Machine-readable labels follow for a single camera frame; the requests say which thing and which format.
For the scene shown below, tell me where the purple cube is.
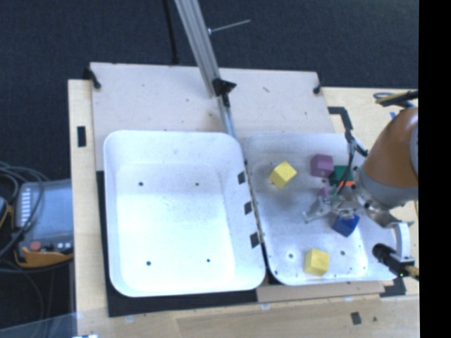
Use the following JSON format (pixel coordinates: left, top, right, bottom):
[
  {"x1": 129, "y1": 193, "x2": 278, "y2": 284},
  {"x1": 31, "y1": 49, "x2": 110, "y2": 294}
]
[{"x1": 310, "y1": 154, "x2": 335, "y2": 178}]

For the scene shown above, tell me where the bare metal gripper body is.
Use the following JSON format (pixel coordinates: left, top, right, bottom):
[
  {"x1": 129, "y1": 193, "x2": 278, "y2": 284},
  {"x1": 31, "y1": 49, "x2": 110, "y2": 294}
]
[{"x1": 328, "y1": 194, "x2": 404, "y2": 229}]

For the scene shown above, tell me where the pale wood board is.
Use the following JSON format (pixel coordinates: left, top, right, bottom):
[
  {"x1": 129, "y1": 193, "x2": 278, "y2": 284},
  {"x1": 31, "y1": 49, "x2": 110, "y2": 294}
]
[{"x1": 89, "y1": 61, "x2": 385, "y2": 303}]

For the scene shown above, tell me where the yellow cube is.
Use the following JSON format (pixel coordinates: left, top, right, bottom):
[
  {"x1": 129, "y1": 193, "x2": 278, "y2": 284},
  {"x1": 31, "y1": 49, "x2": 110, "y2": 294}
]
[
  {"x1": 303, "y1": 248, "x2": 331, "y2": 277},
  {"x1": 268, "y1": 160, "x2": 298, "y2": 190}
]

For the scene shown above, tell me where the blue cube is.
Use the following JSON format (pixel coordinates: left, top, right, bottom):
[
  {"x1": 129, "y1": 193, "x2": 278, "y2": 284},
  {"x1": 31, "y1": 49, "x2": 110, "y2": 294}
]
[{"x1": 330, "y1": 212, "x2": 361, "y2": 238}]

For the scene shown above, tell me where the thin black and white rod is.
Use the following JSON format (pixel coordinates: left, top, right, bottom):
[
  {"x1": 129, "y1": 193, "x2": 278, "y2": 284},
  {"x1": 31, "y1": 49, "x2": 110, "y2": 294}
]
[{"x1": 217, "y1": 95, "x2": 266, "y2": 251}]

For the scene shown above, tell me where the green cube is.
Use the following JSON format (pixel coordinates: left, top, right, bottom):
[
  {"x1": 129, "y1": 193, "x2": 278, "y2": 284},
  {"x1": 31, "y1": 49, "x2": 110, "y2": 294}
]
[{"x1": 328, "y1": 165, "x2": 354, "y2": 187}]

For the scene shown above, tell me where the black cylinder on white bracket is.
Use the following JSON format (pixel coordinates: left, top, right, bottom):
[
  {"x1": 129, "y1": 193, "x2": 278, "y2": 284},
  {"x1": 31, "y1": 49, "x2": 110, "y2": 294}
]
[{"x1": 371, "y1": 222, "x2": 417, "y2": 278}]

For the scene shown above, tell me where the white plastic tray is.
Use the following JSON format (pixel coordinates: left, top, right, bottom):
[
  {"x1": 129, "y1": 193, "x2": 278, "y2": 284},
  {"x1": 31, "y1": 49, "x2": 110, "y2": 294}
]
[
  {"x1": 242, "y1": 132, "x2": 407, "y2": 287},
  {"x1": 102, "y1": 129, "x2": 267, "y2": 299}
]

